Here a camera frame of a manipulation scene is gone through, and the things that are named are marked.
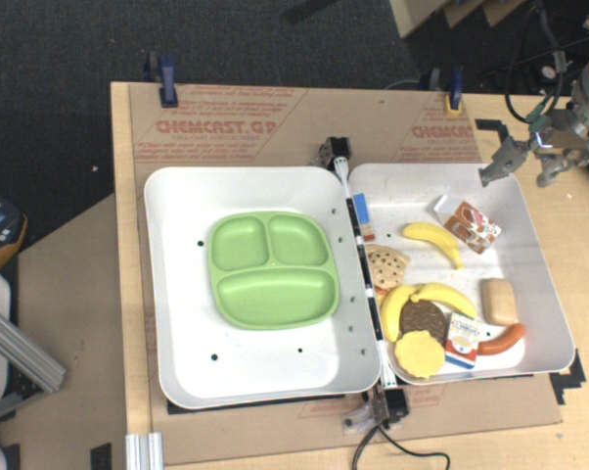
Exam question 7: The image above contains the brown round biscuit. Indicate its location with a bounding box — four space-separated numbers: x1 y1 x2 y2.
399 299 449 345

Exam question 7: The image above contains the beige bread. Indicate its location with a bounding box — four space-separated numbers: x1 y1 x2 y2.
480 277 519 327

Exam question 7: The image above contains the yellow round biscuit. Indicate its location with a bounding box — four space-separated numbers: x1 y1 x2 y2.
393 329 447 380

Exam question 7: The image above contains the blue and white packet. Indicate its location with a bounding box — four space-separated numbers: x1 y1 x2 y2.
352 192 377 243

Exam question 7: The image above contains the toy pizza slice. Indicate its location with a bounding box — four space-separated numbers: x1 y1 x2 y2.
365 243 411 296

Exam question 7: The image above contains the green divided plate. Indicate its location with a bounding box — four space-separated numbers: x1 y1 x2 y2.
206 211 340 331

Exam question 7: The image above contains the orange sausage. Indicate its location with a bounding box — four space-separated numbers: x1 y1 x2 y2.
476 322 526 357

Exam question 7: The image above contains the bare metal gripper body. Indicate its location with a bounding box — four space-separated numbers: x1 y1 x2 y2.
531 108 589 166

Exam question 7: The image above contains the red, white and blue carton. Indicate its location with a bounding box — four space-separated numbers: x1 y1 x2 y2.
443 311 483 371

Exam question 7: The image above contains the brown cardboard board, red print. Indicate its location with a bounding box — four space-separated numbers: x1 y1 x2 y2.
127 83 565 467

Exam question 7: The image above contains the yellow banana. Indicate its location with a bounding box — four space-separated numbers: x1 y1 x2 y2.
414 282 478 320
401 221 465 270
380 284 424 344

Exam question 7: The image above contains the thin black and white rod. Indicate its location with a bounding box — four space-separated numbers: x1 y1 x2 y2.
334 157 398 389

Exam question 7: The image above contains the white plastic tray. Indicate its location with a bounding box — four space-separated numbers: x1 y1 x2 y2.
143 165 383 409
346 163 577 387

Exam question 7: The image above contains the black block with thin wires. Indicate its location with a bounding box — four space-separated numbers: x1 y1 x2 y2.
342 387 412 433
318 136 352 168

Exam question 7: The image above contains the brown and white carton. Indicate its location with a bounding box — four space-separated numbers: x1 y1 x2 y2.
431 194 503 256

